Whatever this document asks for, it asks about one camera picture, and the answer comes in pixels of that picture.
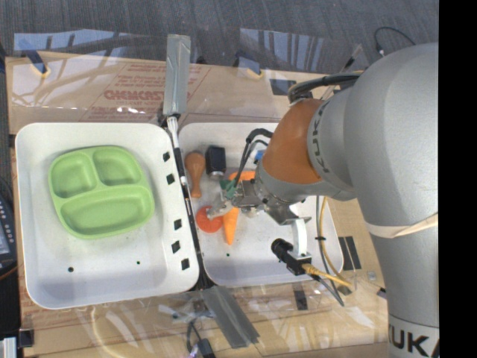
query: kuka logo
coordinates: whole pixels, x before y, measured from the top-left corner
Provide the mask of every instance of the kuka logo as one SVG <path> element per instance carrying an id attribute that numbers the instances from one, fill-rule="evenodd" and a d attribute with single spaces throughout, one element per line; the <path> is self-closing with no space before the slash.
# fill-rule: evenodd
<path id="1" fill-rule="evenodd" d="M 407 350 L 410 354 L 419 353 L 421 357 L 440 357 L 440 339 L 437 340 L 430 356 L 422 346 L 422 344 L 429 339 L 428 336 L 415 336 L 413 333 L 406 332 L 403 329 L 396 329 L 393 325 L 389 324 L 388 339 L 389 343 L 395 348 Z"/>

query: orange carrot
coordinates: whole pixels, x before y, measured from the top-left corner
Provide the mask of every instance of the orange carrot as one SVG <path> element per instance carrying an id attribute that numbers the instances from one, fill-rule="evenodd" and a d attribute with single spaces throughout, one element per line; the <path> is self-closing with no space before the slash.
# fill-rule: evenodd
<path id="1" fill-rule="evenodd" d="M 229 179 L 232 180 L 237 176 L 237 172 L 230 174 Z M 240 180 L 250 180 L 255 177 L 254 171 L 243 171 L 240 174 Z M 228 245 L 232 245 L 233 238 L 236 234 L 237 220 L 239 218 L 240 210 L 237 207 L 232 208 L 228 213 L 224 215 L 224 232 L 225 239 Z"/>

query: black cable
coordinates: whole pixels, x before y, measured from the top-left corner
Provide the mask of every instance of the black cable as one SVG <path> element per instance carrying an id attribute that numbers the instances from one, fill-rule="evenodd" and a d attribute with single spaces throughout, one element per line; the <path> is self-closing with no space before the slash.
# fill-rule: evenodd
<path id="1" fill-rule="evenodd" d="M 267 129 L 264 129 L 264 128 L 256 128 L 256 129 L 252 130 L 250 132 L 250 134 L 248 134 L 248 137 L 245 140 L 246 143 L 245 143 L 245 147 L 244 147 L 244 152 L 241 155 L 240 165 L 238 166 L 237 175 L 235 177 L 235 183 L 233 184 L 234 187 L 237 187 L 237 185 L 239 184 L 241 172 L 244 170 L 245 164 L 247 163 L 247 159 L 250 156 L 249 154 L 247 154 L 248 149 L 250 147 L 250 144 L 255 139 L 255 137 L 258 136 L 258 135 L 262 135 L 262 136 L 266 136 L 267 138 L 271 138 L 272 135 L 274 135 L 274 133 L 272 133 L 271 131 L 269 131 Z"/>
<path id="2" fill-rule="evenodd" d="M 406 38 L 407 41 L 409 41 L 412 45 L 416 45 L 416 43 L 407 34 L 401 32 L 399 29 L 396 29 L 396 28 L 393 28 L 393 27 L 386 27 L 386 26 L 385 27 L 379 27 L 374 31 L 374 41 L 376 43 L 376 50 L 383 57 L 385 56 L 385 51 L 382 48 L 381 44 L 379 44 L 379 41 L 378 41 L 378 32 L 382 31 L 383 29 L 387 29 L 389 31 L 395 31 L 396 33 L 398 33 L 401 36 L 403 36 L 404 38 Z"/>
<path id="3" fill-rule="evenodd" d="M 338 73 L 310 81 L 299 82 L 288 89 L 288 100 L 293 104 L 298 99 L 305 98 L 304 94 L 310 90 L 316 89 L 317 87 L 327 87 L 330 85 L 339 85 L 344 82 L 351 82 L 358 79 L 360 75 L 361 73 Z"/>
<path id="4" fill-rule="evenodd" d="M 250 150 L 248 150 L 248 152 L 247 152 L 247 156 L 245 157 L 245 161 L 248 160 L 248 158 L 250 157 L 250 154 L 252 154 L 252 151 L 255 150 L 255 145 L 257 145 L 258 143 L 262 143 L 263 145 L 268 146 L 268 143 L 266 143 L 265 141 L 263 141 L 261 139 L 257 139 L 256 141 L 253 141 L 252 144 L 250 145 Z"/>
<path id="5" fill-rule="evenodd" d="M 187 340 L 186 340 L 186 347 L 187 347 L 187 351 L 190 353 L 192 351 L 192 345 L 191 345 L 191 334 L 192 334 L 192 330 L 195 332 L 195 335 L 197 336 L 198 338 L 198 341 L 202 341 L 202 338 L 200 337 L 200 334 L 199 332 L 197 332 L 197 329 L 195 328 L 195 321 L 197 319 L 194 318 L 192 321 L 189 322 L 189 325 L 187 326 Z"/>
<path id="6" fill-rule="evenodd" d="M 330 288 L 329 285 L 326 283 L 326 281 L 325 281 L 322 277 L 317 276 L 316 274 L 310 274 L 309 276 L 310 276 L 313 280 L 316 280 L 316 281 L 318 281 L 319 283 L 322 283 L 323 286 L 328 289 L 328 292 L 330 292 L 330 293 L 332 294 L 332 296 L 333 296 L 334 298 L 336 298 L 336 301 L 339 302 L 341 306 L 344 306 L 344 302 L 343 302 L 343 300 L 341 299 L 340 295 L 338 294 L 338 291 L 336 290 L 336 288 L 335 288 L 335 290 L 333 290 L 332 288 Z"/>

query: cable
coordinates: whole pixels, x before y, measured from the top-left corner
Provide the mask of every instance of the cable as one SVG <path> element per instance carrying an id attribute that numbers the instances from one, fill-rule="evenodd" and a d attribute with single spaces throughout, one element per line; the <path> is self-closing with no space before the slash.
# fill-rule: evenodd
<path id="1" fill-rule="evenodd" d="M 261 139 L 253 141 L 252 144 L 250 145 L 250 149 L 247 152 L 247 156 L 245 157 L 245 160 L 248 160 L 248 158 L 250 157 L 250 154 L 252 154 L 252 151 L 255 150 L 256 145 L 258 145 L 259 143 L 262 143 L 263 145 L 265 145 L 265 147 L 268 146 L 268 143 L 266 143 L 265 141 L 262 141 Z"/>
<path id="2" fill-rule="evenodd" d="M 195 344 L 190 351 L 190 354 L 187 358 L 196 358 L 197 353 L 199 352 L 199 345 Z"/>
<path id="3" fill-rule="evenodd" d="M 197 336 L 198 338 L 198 341 L 202 341 L 202 338 L 200 337 L 200 334 L 199 332 L 197 332 L 197 329 L 195 328 L 195 321 L 197 319 L 194 318 L 192 321 L 189 322 L 189 325 L 187 326 L 187 341 L 186 341 L 186 346 L 187 346 L 187 351 L 189 353 L 192 352 L 192 345 L 191 345 L 191 334 L 192 334 L 192 330 L 195 332 L 195 335 Z"/>
<path id="4" fill-rule="evenodd" d="M 0 281 L 3 281 L 5 278 L 10 276 L 12 273 L 14 273 L 17 269 L 18 269 L 18 266 L 14 266 L 10 271 L 0 276 Z"/>
<path id="5" fill-rule="evenodd" d="M 309 276 L 310 276 L 313 280 L 316 280 L 316 281 L 318 281 L 319 283 L 322 283 L 323 286 L 328 289 L 328 292 L 330 292 L 330 293 L 332 294 L 332 296 L 333 296 L 334 298 L 336 298 L 336 301 L 339 302 L 341 306 L 344 306 L 344 302 L 343 302 L 343 300 L 341 299 L 341 297 L 340 297 L 338 291 L 336 290 L 335 285 L 334 285 L 333 282 L 332 282 L 333 288 L 330 288 L 329 285 L 326 283 L 326 281 L 323 280 L 320 276 L 317 276 L 316 274 L 310 274 Z"/>
<path id="6" fill-rule="evenodd" d="M 318 218 L 318 205 L 319 205 L 320 201 L 319 201 L 319 197 L 316 198 L 316 228 L 317 228 L 317 232 L 318 232 L 318 239 L 323 239 L 323 234 L 321 233 L 321 229 L 323 227 L 322 225 L 322 222 L 320 221 L 322 219 L 322 212 L 320 212 L 320 218 Z M 318 249 L 320 250 L 320 255 L 321 255 L 321 260 L 323 261 L 323 265 L 325 267 L 325 270 L 326 270 L 326 273 L 329 274 L 329 269 L 328 269 L 328 264 L 326 263 L 326 258 L 325 258 L 325 254 L 323 252 L 323 247 L 322 247 L 322 244 L 320 242 L 318 242 Z M 332 281 L 331 282 L 331 285 L 332 285 L 332 288 L 333 290 L 330 291 L 332 293 L 332 295 L 335 296 L 335 298 L 338 300 L 338 302 L 340 303 L 341 306 L 344 306 L 344 302 L 343 300 L 341 299 L 341 296 L 338 292 L 338 289 L 336 288 L 336 285 L 335 285 L 335 282 Z"/>
<path id="7" fill-rule="evenodd" d="M 363 52 L 363 47 L 362 45 L 358 45 L 354 52 L 351 54 L 351 57 L 348 59 L 348 61 L 344 64 L 344 66 L 341 68 L 339 71 L 340 73 L 345 73 L 348 71 L 348 69 L 355 63 L 356 58 L 358 58 L 359 54 Z M 328 89 L 325 90 L 323 95 L 320 97 L 321 101 L 326 101 L 331 94 L 333 93 L 333 90 L 336 88 L 336 85 L 330 85 Z"/>
<path id="8" fill-rule="evenodd" d="M 374 41 L 376 42 L 376 50 L 383 57 L 385 56 L 385 51 L 382 48 L 381 44 L 379 44 L 378 36 L 377 36 L 378 32 L 382 31 L 383 29 L 387 29 L 389 31 L 395 31 L 396 33 L 398 33 L 401 36 L 403 36 L 404 38 L 406 38 L 407 41 L 409 41 L 412 45 L 416 45 L 416 43 L 407 34 L 404 34 L 399 29 L 396 29 L 396 28 L 393 28 L 393 27 L 386 27 L 386 26 L 385 27 L 379 27 L 374 31 Z"/>
<path id="9" fill-rule="evenodd" d="M 235 179 L 235 182 L 233 184 L 234 187 L 237 187 L 237 185 L 239 184 L 241 172 L 244 170 L 245 164 L 247 163 L 247 159 L 250 156 L 248 154 L 248 149 L 250 147 L 250 144 L 258 135 L 263 135 L 263 136 L 266 136 L 267 138 L 271 138 L 272 135 L 274 135 L 274 133 L 264 128 L 256 128 L 252 130 L 250 134 L 248 134 L 248 137 L 245 140 L 246 143 L 244 147 L 244 152 L 242 153 L 242 156 L 240 159 L 240 165 L 238 167 L 237 175 L 234 178 Z"/>
<path id="10" fill-rule="evenodd" d="M 339 278 L 340 280 L 342 280 L 342 281 L 345 281 L 345 282 L 347 283 L 347 284 L 346 284 L 347 286 L 351 286 L 351 283 L 347 282 L 347 281 L 339 274 L 338 270 L 337 270 L 337 269 L 335 268 L 335 266 L 333 265 L 331 259 L 329 258 L 328 252 L 326 251 L 326 246 L 325 246 L 325 244 L 324 244 L 324 242 L 323 242 L 323 240 L 324 240 L 324 237 L 323 237 L 323 214 L 324 214 L 325 204 L 326 204 L 327 200 L 328 200 L 328 199 L 327 199 L 327 197 L 325 196 L 325 197 L 323 198 L 323 203 L 321 204 L 321 210 L 320 210 L 320 227 L 319 227 L 319 230 L 318 230 L 318 232 L 319 232 L 319 243 L 320 243 L 320 245 L 321 245 L 321 247 L 322 247 L 322 249 L 323 249 L 323 254 L 324 254 L 325 258 L 326 258 L 326 261 L 328 262 L 328 264 L 329 264 L 331 270 L 336 274 L 336 277 L 338 277 L 338 278 Z"/>
<path id="11" fill-rule="evenodd" d="M 327 278 L 328 280 L 335 281 L 336 283 L 340 283 L 341 285 L 351 286 L 351 284 L 348 283 L 346 280 L 342 280 L 341 278 L 327 274 L 324 271 L 321 271 L 320 269 L 316 268 L 312 264 L 308 264 L 308 263 L 302 264 L 301 267 L 303 268 L 306 274 L 313 274 L 315 276 L 323 276 Z"/>
<path id="12" fill-rule="evenodd" d="M 339 85 L 344 82 L 351 82 L 358 79 L 360 75 L 360 72 L 338 73 L 310 81 L 299 82 L 288 89 L 288 100 L 290 101 L 290 104 L 295 104 L 299 100 L 304 99 L 305 97 L 303 95 L 310 90 L 316 89 L 317 87 L 327 87 L 329 85 Z"/>

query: white tray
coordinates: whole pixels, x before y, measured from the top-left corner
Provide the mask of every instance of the white tray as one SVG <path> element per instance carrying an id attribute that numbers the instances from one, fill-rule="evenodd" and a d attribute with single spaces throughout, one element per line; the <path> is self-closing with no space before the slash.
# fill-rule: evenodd
<path id="1" fill-rule="evenodd" d="M 135 155 L 148 176 L 156 209 L 152 219 L 136 230 L 84 240 L 61 225 L 48 190 L 48 168 L 66 151 L 96 145 L 122 146 Z M 168 161 L 162 157 L 165 153 L 169 153 Z M 35 123 L 18 132 L 16 158 L 26 286 L 41 307 L 145 298 L 184 292 L 195 285 L 197 257 L 171 141 L 162 128 L 130 123 Z M 169 174 L 175 178 L 170 185 Z M 181 227 L 175 230 L 176 220 Z M 173 253 L 171 245 L 177 241 L 180 249 Z M 183 270 L 184 260 L 189 267 Z"/>
<path id="2" fill-rule="evenodd" d="M 179 132 L 179 143 L 183 156 L 191 151 L 205 153 L 209 145 L 224 147 L 226 150 L 227 172 L 235 171 L 239 166 L 245 146 L 245 138 L 254 128 L 266 128 L 274 131 L 273 123 L 191 123 Z M 255 169 L 249 161 L 245 169 Z M 220 192 L 219 183 L 211 180 L 204 172 L 200 181 L 202 197 L 192 199 L 197 212 L 202 206 L 211 205 Z M 316 199 L 309 197 L 305 203 L 294 206 L 298 216 L 311 216 L 306 224 L 308 231 L 308 252 L 312 255 L 312 264 L 324 270 L 320 256 L 316 228 Z M 323 235 L 326 237 L 326 251 L 333 265 L 340 271 L 343 268 L 343 254 L 329 208 L 323 217 Z M 294 276 L 284 263 L 271 251 L 271 243 L 283 238 L 293 243 L 290 226 L 279 226 L 267 214 L 260 213 L 256 218 L 239 214 L 235 240 L 232 245 L 225 242 L 223 229 L 216 233 L 204 233 L 198 229 L 200 249 L 207 274 L 218 285 L 251 286 L 273 283 L 290 283 L 310 280 L 307 275 Z"/>

